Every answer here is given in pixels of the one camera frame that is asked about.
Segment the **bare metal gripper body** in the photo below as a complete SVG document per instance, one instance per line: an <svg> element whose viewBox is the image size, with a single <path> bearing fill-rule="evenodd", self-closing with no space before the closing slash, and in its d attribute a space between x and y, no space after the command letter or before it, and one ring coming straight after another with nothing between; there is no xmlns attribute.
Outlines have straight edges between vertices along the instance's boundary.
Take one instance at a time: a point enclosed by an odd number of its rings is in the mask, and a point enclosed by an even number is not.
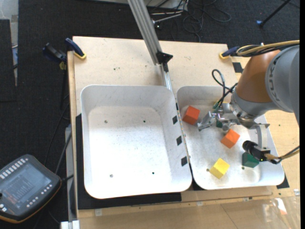
<svg viewBox="0 0 305 229"><path fill-rule="evenodd" d="M255 121L257 116L248 114L232 103L222 103L215 111L216 125L220 128L222 128L222 122L226 121L236 122L236 125L242 125L247 129L252 129L258 125Z"/></svg>

